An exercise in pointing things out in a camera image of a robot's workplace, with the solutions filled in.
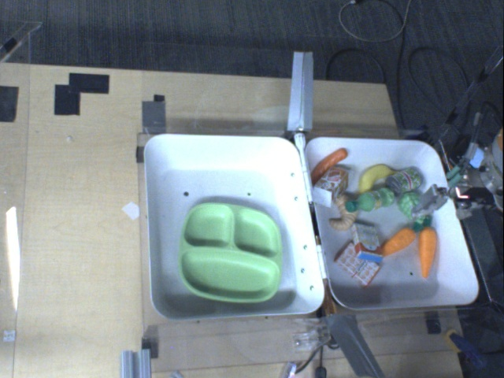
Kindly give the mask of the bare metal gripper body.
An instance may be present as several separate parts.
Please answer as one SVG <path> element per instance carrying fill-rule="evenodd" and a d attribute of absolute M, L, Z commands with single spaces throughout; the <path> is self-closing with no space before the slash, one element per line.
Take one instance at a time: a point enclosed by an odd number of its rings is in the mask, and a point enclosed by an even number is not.
<path fill-rule="evenodd" d="M 500 171 L 490 169 L 452 169 L 447 174 L 450 196 L 472 202 L 501 202 L 503 178 Z"/>

